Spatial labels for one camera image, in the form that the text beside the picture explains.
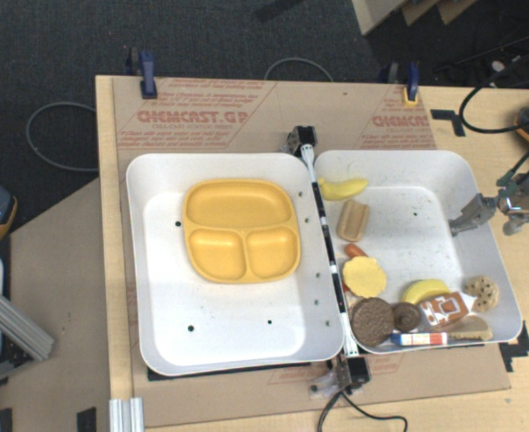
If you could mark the yellow round biscuit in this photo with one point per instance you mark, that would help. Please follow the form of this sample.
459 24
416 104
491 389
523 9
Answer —
364 277

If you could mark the yellow divided plate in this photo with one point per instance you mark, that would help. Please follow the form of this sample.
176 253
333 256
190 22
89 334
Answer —
239 205

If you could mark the orange and white carton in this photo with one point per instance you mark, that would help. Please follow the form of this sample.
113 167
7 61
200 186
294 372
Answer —
446 308

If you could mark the yellow banana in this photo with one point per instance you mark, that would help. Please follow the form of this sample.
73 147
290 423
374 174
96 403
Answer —
424 288
343 189

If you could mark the white plastic tray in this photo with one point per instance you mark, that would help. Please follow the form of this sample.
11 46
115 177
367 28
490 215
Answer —
408 236
228 322

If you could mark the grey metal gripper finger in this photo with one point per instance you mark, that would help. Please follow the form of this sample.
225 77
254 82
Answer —
477 206
467 225

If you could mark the brown swirl pastry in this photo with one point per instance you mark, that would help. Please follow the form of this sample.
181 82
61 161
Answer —
406 317

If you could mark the tan bread slice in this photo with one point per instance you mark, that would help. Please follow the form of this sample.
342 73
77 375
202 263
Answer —
469 329

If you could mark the tan bread bun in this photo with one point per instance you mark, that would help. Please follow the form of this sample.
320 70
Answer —
352 220

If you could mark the brown cardboard board red print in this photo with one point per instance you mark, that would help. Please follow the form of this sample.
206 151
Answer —
228 119

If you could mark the orange sausage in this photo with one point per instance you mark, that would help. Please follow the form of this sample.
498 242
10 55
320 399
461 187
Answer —
355 250

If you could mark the brown round biscuit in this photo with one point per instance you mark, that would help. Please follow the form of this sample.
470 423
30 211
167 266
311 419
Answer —
372 322

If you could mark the thin black and white rod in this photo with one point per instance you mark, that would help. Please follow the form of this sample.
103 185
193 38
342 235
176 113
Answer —
320 205

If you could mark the chocolate chip cookie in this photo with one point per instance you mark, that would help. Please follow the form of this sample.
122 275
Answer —
482 293

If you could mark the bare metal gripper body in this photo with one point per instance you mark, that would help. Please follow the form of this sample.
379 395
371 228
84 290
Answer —
526 203

